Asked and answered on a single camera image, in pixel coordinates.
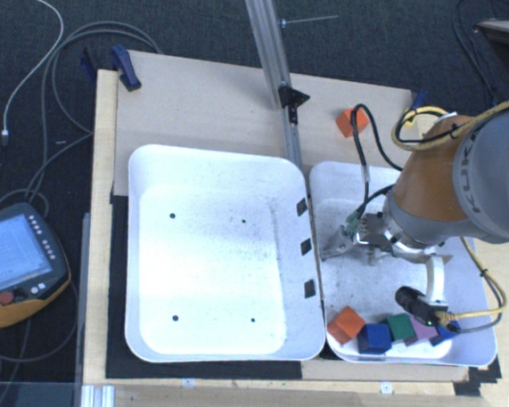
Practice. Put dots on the brown cardboard board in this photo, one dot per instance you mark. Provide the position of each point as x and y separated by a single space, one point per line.
210 104

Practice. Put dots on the orange cube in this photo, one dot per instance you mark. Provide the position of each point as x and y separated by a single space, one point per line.
351 123
345 325

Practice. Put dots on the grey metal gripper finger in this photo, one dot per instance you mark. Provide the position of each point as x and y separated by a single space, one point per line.
373 255
336 245

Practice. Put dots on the white plastic tray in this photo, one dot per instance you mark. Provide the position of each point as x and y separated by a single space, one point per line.
213 261
365 285

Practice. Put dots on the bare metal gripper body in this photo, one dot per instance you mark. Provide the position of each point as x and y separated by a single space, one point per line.
374 234

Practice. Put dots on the black cylinder on white bracket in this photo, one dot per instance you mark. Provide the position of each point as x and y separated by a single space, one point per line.
416 304

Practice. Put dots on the green cube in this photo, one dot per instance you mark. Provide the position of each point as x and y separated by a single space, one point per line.
401 327

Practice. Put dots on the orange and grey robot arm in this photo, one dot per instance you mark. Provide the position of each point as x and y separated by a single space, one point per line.
485 175

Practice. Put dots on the purple cube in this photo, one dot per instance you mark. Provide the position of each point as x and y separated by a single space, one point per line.
422 333

